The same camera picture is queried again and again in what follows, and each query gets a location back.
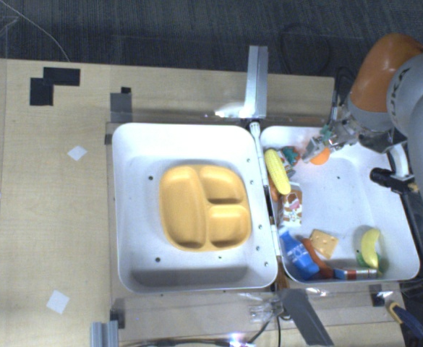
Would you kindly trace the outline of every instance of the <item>white paper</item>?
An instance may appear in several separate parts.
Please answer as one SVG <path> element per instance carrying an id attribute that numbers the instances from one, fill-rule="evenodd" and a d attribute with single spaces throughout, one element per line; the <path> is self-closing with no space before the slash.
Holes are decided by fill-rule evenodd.
<path id="1" fill-rule="evenodd" d="M 87 153 L 87 150 L 79 145 L 71 149 L 67 154 L 74 160 L 80 160 Z"/>
<path id="2" fill-rule="evenodd" d="M 65 296 L 59 291 L 54 291 L 51 298 L 47 302 L 47 307 L 59 314 L 63 314 L 65 307 L 67 307 L 69 297 Z"/>

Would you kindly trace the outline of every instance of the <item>yellow corn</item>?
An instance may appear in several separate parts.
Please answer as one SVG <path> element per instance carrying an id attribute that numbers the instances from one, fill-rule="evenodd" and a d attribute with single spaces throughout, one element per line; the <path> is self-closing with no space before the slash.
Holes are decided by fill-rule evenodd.
<path id="1" fill-rule="evenodd" d="M 277 152 L 274 149 L 267 149 L 264 152 L 264 161 L 278 192 L 282 195 L 287 195 L 291 191 L 290 181 Z"/>

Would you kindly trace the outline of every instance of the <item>blue tool handle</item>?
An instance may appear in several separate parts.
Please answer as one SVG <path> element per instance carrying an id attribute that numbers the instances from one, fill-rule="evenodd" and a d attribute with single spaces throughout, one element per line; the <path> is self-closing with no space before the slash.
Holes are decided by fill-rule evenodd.
<path id="1" fill-rule="evenodd" d="M 423 339 L 423 325 L 414 315 L 399 306 L 394 306 L 393 311 L 418 339 Z"/>

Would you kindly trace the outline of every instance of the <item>orange ball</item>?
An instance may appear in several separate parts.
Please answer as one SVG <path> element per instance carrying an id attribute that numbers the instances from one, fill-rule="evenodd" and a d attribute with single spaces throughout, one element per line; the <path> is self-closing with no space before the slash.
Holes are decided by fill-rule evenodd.
<path id="1" fill-rule="evenodd" d="M 322 152 L 320 152 L 313 159 L 311 159 L 311 163 L 313 165 L 320 166 L 320 165 L 323 165 L 325 162 L 327 162 L 329 157 L 330 157 L 330 149 L 324 148 Z"/>

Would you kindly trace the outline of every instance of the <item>wooden table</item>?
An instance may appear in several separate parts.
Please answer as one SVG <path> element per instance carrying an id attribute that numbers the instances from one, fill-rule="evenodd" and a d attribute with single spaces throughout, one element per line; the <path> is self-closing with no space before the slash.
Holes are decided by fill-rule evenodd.
<path id="1" fill-rule="evenodd" d="M 80 69 L 80 86 L 55 86 L 54 106 L 30 106 L 30 78 L 44 67 Z M 236 72 L 0 59 L 0 347 L 89 346 L 91 322 L 108 321 L 110 93 L 130 87 L 134 110 L 203 116 L 243 101 L 245 81 Z M 294 122 L 319 119 L 332 88 L 331 78 L 269 75 L 268 111 Z M 78 161 L 67 155 L 76 146 L 87 151 Z M 333 290 L 332 305 L 318 310 L 336 345 L 402 346 L 398 324 L 371 306 L 367 288 L 347 289 L 345 296 Z M 62 314 L 46 306 L 54 290 L 69 297 Z M 393 298 L 402 303 L 398 292 Z M 149 323 L 150 331 L 163 327 Z M 304 346 L 293 323 L 282 327 L 284 345 Z M 259 346 L 275 344 L 277 332 L 268 329 Z"/>

